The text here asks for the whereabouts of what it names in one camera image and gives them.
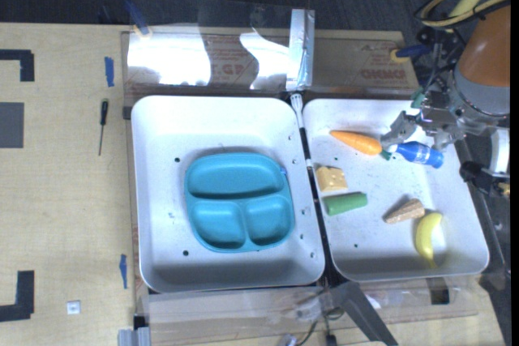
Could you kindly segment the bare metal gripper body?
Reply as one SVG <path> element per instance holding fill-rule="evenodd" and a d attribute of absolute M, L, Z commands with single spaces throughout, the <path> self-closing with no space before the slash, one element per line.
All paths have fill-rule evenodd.
<path fill-rule="evenodd" d="M 441 131 L 451 135 L 490 135 L 496 129 L 508 128 L 508 115 L 482 111 L 449 89 L 427 92 L 420 104 L 417 123 L 432 135 Z"/>

